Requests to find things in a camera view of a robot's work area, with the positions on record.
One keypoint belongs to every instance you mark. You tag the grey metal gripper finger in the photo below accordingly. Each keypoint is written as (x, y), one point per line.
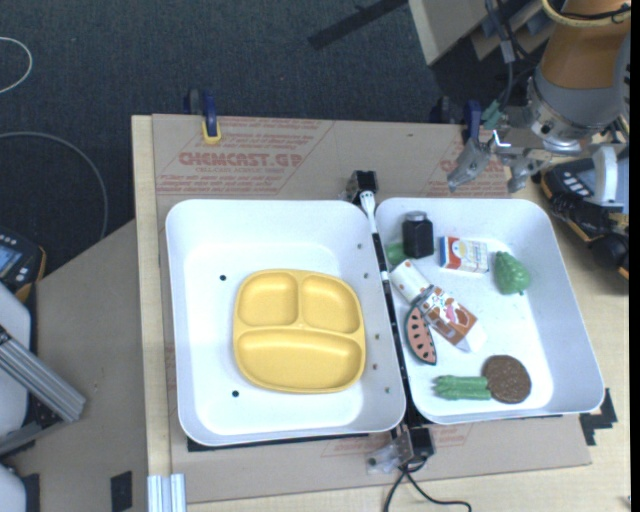
(521, 172)
(469, 162)

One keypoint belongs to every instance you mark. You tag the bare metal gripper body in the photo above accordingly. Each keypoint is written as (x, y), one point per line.
(557, 139)

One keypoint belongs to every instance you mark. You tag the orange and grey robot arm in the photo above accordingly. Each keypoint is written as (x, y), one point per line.
(580, 55)

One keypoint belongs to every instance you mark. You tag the black bottle with grey cap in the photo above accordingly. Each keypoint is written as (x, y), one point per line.
(418, 237)

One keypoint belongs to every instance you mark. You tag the white carton, red blue print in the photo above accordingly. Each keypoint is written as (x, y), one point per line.
(465, 254)

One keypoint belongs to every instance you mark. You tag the green leafy toy vegetable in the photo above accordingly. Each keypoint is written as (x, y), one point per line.
(511, 274)

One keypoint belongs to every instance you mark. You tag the small green toy vegetable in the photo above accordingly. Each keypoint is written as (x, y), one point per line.
(395, 254)

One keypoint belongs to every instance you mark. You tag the thin black and white rod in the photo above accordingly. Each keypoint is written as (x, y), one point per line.
(382, 260)

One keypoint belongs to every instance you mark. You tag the white and orange bottle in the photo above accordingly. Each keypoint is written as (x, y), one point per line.
(407, 280)

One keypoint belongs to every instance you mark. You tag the white plastic tray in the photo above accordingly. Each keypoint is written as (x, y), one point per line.
(550, 320)
(280, 420)

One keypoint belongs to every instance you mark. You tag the brown and white carton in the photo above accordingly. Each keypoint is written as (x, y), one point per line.
(457, 320)

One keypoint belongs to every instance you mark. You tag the red watermelon slice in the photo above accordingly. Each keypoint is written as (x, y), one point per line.
(419, 337)

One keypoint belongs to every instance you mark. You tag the brown round biscuit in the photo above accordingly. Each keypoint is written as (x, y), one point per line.
(507, 380)

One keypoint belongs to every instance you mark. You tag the brown cardboard board, red print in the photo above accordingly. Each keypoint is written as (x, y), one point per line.
(260, 155)

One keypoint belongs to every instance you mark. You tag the green asparagus bundle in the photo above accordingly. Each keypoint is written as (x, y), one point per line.
(462, 388)

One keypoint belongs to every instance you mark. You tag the yellow divided plate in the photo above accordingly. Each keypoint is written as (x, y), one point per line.
(300, 350)

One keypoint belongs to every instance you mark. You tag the black cylinder on white bracket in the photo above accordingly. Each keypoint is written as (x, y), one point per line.
(606, 170)

